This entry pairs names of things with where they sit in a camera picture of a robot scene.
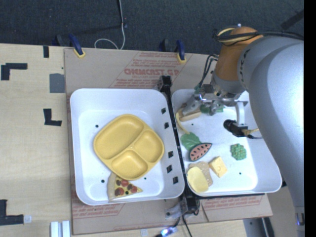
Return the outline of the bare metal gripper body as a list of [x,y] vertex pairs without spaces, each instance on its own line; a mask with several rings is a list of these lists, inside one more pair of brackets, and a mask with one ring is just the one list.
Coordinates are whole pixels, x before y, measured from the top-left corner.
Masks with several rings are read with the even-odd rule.
[[195,99],[203,104],[211,104],[217,102],[227,107],[233,107],[238,102],[243,103],[244,106],[248,104],[248,99],[240,100],[241,94],[230,94],[222,91],[215,91],[216,88],[212,84],[199,84],[195,87]]

